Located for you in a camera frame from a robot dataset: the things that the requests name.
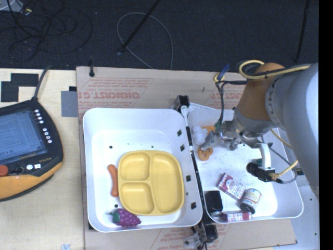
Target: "emergency stop button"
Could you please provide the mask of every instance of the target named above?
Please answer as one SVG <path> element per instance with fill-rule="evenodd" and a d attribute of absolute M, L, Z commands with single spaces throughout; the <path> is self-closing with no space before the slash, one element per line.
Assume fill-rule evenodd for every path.
<path fill-rule="evenodd" d="M 8 175 L 8 167 L 6 165 L 0 165 L 0 177 Z"/>

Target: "dark background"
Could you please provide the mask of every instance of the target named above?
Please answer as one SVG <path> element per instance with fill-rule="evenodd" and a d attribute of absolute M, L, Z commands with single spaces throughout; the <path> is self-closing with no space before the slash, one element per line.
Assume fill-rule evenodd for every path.
<path fill-rule="evenodd" d="M 98 67 L 220 71 L 229 63 L 236 71 L 245 59 L 318 62 L 319 0 L 161 0 L 121 55 L 156 0 L 20 1 L 21 12 L 0 10 L 1 68 L 73 70 L 91 59 Z"/>

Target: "tin can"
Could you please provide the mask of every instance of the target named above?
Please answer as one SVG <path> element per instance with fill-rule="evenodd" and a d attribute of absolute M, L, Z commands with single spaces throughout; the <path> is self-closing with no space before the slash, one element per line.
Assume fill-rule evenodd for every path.
<path fill-rule="evenodd" d="M 255 213 L 262 194 L 254 188 L 247 189 L 243 199 L 241 200 L 240 209 L 243 212 Z"/>

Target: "orange donut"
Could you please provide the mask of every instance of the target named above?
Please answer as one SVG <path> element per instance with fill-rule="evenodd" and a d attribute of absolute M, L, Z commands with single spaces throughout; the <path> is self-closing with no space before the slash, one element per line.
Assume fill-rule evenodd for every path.
<path fill-rule="evenodd" d="M 206 161 L 213 154 L 213 148 L 208 148 L 206 151 L 202 150 L 201 147 L 198 148 L 198 156 L 202 161 Z"/>

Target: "yellow divided plate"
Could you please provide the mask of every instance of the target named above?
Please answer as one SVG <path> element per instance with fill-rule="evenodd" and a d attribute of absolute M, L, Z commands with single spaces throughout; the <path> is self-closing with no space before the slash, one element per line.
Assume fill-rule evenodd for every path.
<path fill-rule="evenodd" d="M 178 160 L 162 151 L 133 151 L 118 164 L 119 198 L 137 215 L 161 216 L 184 203 L 184 181 Z"/>

